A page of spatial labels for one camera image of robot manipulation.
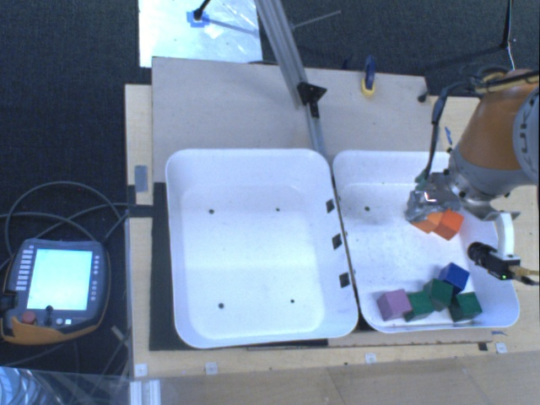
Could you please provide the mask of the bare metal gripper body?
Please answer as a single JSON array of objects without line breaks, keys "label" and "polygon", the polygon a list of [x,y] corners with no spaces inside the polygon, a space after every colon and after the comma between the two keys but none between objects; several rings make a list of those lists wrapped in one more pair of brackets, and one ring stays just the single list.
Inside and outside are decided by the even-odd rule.
[{"label": "bare metal gripper body", "polygon": [[462,209],[465,197],[472,190],[470,182],[453,172],[421,172],[409,193],[405,218],[410,223],[427,219],[431,213]]}]

